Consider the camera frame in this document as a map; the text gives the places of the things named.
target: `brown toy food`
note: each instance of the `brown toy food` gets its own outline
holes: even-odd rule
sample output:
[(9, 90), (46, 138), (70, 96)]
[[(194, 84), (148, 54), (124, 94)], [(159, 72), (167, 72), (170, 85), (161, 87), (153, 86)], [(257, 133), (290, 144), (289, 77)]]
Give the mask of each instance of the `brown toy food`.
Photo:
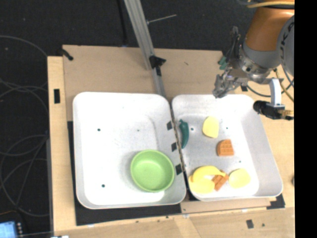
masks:
[(220, 141), (217, 145), (218, 156), (231, 156), (234, 155), (232, 143), (230, 139)]
[(227, 174), (225, 176), (220, 176), (220, 175), (214, 176), (212, 178), (212, 181), (214, 182), (214, 189), (216, 191), (220, 190), (220, 188), (226, 183), (226, 181), (228, 181), (228, 179), (229, 179), (229, 175)]

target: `yellow oval object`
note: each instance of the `yellow oval object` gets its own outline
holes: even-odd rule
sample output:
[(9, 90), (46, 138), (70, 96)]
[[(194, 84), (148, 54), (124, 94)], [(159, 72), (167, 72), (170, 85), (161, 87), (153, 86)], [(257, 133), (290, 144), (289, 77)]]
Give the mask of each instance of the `yellow oval object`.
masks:
[(241, 188), (251, 181), (249, 173), (245, 169), (237, 169), (229, 175), (229, 184), (233, 188)]
[(219, 121), (215, 117), (207, 117), (203, 124), (203, 134), (217, 138), (219, 134)]
[(221, 175), (224, 177), (226, 173), (221, 172), (215, 166), (202, 166), (200, 168), (197, 168), (195, 172), (193, 173), (193, 181), (197, 182), (203, 179), (205, 176), (216, 176), (216, 175)]
[(199, 194), (211, 193), (214, 189), (214, 182), (207, 178), (194, 182), (193, 176), (189, 176), (188, 183), (190, 190)]

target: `green bowl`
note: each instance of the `green bowl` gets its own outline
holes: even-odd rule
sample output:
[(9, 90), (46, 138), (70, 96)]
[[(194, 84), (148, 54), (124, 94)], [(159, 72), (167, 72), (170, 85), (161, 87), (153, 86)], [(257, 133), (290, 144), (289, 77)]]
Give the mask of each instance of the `green bowl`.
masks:
[(175, 178), (172, 161), (157, 150), (137, 153), (132, 159), (130, 171), (135, 184), (148, 192), (168, 189)]

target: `blue screen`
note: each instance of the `blue screen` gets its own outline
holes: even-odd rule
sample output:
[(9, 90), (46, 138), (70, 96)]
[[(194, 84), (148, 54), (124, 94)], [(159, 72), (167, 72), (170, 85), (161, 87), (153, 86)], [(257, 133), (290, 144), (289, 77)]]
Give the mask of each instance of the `blue screen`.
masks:
[(0, 237), (1, 238), (16, 238), (16, 226), (14, 221), (0, 223)]

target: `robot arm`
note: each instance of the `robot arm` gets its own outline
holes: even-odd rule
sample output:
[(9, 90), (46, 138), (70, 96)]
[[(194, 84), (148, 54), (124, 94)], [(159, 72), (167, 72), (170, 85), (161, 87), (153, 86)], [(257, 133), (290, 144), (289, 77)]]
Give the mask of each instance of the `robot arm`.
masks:
[(232, 29), (231, 49), (219, 62), (224, 72), (216, 78), (213, 91), (216, 98), (226, 96), (239, 86), (247, 87), (250, 80), (269, 84), (271, 102), (258, 101), (254, 109), (272, 119), (292, 118), (280, 103), (280, 82), (283, 79), (268, 78), (268, 75), (282, 65), (286, 76), (288, 73), (294, 76), (294, 1), (257, 0), (245, 3), (258, 8), (242, 43), (239, 43), (238, 28)]

